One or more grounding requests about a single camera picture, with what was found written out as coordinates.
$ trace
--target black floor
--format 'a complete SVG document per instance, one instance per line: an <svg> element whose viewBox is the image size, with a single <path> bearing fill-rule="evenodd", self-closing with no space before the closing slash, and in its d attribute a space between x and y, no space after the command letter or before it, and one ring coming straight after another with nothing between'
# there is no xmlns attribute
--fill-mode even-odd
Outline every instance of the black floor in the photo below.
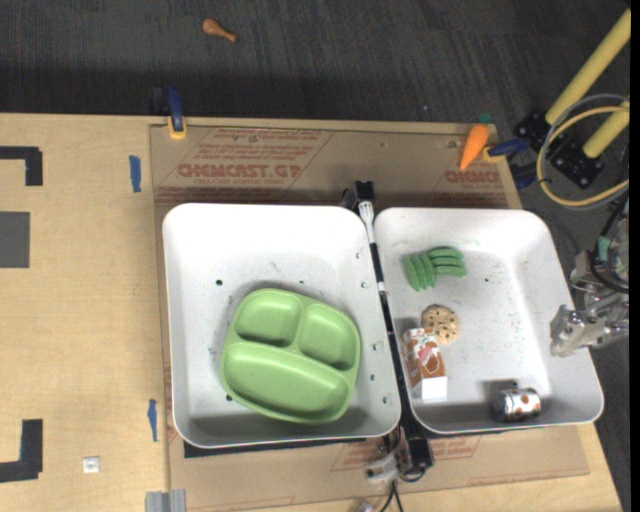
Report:
<svg viewBox="0 0 640 512"><path fill-rule="evenodd" d="M0 0L0 111L142 115L153 87L173 85L188 115L467 123L488 114L507 138L553 104L626 8L621 0ZM208 17L238 41L205 36ZM589 92L630 92L629 45ZM612 147L610 172L587 195L618 178ZM547 221L567 273L608 215L563 209L537 185L521 199ZM628 343L593 356L606 399L596 426L630 510Z"/></svg>

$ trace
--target tin can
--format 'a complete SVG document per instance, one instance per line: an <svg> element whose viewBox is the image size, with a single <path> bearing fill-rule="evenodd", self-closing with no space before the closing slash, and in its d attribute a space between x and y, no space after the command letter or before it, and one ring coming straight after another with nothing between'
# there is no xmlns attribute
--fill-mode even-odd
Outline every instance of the tin can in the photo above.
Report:
<svg viewBox="0 0 640 512"><path fill-rule="evenodd" d="M535 418L541 407L540 396L533 388L501 389L491 396L491 413L501 423Z"/></svg>

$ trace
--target green bananas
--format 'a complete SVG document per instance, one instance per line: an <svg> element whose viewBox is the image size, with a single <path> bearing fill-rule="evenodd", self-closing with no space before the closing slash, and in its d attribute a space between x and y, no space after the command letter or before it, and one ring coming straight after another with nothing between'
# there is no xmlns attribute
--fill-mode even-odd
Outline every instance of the green bananas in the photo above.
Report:
<svg viewBox="0 0 640 512"><path fill-rule="evenodd" d="M417 292L434 288L437 276L467 275L462 253L452 247L438 247L420 254L404 256L402 267L409 285Z"/></svg>

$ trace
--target wooden surface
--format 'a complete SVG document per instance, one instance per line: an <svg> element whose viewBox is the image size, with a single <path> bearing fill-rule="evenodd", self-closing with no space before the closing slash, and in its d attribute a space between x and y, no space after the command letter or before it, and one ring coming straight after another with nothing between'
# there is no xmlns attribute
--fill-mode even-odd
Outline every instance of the wooden surface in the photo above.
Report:
<svg viewBox="0 0 640 512"><path fill-rule="evenodd" d="M23 162L0 161L0 210L31 212L30 268L0 269L0 461L17 459L23 419L44 422L44 470L37 480L0 484L2 511L140 511L147 491L169 488L164 423L154 442L147 418L151 399L164 417L148 133L161 121L0 115L0 144L44 153L43 187L24 186ZM142 164L135 194L130 155ZM595 428L579 431L587 476L407 492L405 510L620 510ZM96 455L100 472L83 474L82 458Z"/></svg>

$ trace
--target divided green plate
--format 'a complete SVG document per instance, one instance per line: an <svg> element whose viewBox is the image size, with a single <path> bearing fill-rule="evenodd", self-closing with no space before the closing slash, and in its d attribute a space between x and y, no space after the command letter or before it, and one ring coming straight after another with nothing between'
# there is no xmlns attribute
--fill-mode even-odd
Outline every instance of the divided green plate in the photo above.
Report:
<svg viewBox="0 0 640 512"><path fill-rule="evenodd" d="M261 414L321 425L346 411L360 363L360 335L336 308L263 288L235 313L220 373L229 396Z"/></svg>

